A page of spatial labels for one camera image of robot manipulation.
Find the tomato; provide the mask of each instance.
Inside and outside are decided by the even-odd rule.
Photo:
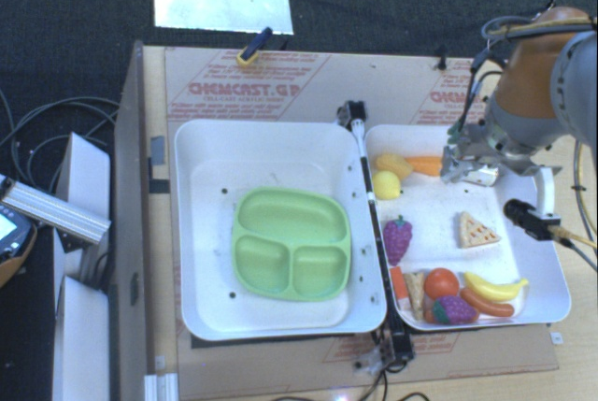
[[[435,268],[426,277],[423,291],[433,300],[440,296],[456,296],[459,293],[459,279],[446,268]]]

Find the toy lemon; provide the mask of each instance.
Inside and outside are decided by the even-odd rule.
[[[378,200],[392,200],[401,194],[401,180],[389,170],[380,170],[372,177]]]

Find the toy banana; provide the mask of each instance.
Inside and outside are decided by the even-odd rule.
[[[521,287],[528,284],[528,280],[526,278],[522,278],[517,283],[498,285],[490,283],[489,281],[486,281],[482,277],[469,271],[466,271],[463,277],[465,278],[465,284],[474,292],[480,296],[483,296],[487,300],[498,302],[512,300],[519,294]]]

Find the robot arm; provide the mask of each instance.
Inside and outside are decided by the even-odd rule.
[[[490,185],[500,165],[535,175],[539,167],[531,157],[566,134],[591,147],[596,166],[595,20],[577,9],[555,7],[504,38],[511,37],[521,42],[484,119],[453,127],[441,171],[446,182]],[[484,171],[495,176],[484,177]]]

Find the purple toy fruit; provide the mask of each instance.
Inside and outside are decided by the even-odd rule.
[[[392,266],[398,265],[401,258],[405,255],[407,248],[409,248],[412,229],[411,223],[403,220],[401,216],[399,216],[398,220],[390,220],[384,226],[382,233],[384,248],[386,249],[386,256],[389,259],[389,263]]]
[[[478,312],[459,296],[440,296],[434,301],[432,314],[443,324],[464,324],[476,320]]]

